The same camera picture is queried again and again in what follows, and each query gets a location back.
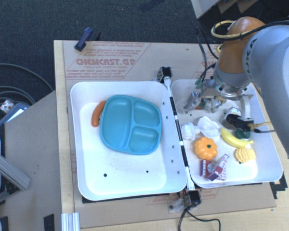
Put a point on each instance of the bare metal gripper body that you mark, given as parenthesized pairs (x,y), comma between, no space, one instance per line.
(225,93)

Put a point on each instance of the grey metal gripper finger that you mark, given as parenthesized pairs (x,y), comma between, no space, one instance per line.
(191,103)
(215,105)

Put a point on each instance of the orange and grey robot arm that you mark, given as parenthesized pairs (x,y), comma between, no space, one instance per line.
(269,64)

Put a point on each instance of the small orange and green toy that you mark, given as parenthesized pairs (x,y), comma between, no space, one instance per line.
(202,104)

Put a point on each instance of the white and blue small can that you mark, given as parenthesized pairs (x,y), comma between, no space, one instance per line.
(234,111)

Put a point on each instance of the thin black and white rod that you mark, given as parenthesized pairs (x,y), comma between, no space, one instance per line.
(176,119)

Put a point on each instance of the large white lumpy toy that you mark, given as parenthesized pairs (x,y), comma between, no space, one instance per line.
(209,127)

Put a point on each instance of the small white lumpy toy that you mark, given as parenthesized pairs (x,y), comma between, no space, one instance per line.
(189,131)

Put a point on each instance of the yellow banana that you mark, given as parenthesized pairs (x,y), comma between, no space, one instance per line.
(232,139)

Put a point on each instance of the dark green toy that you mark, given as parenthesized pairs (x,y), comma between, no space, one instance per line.
(243,134)

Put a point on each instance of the orange pumpkin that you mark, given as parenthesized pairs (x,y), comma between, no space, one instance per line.
(204,150)

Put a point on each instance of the brown cardboard board, red print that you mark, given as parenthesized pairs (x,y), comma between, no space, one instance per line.
(173,56)

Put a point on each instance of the yellow corn piece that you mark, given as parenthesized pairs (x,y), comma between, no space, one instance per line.
(245,155)

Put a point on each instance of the purple and red packet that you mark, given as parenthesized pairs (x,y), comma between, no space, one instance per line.
(204,167)

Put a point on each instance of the red and white carton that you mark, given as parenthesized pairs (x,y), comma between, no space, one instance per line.
(219,168)

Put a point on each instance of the blue divided plate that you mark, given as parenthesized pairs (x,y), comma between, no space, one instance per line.
(125,121)

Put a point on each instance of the white plastic tray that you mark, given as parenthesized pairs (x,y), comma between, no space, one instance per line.
(262,162)
(125,172)

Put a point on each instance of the orange sausage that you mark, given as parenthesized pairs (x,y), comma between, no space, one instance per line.
(95,115)

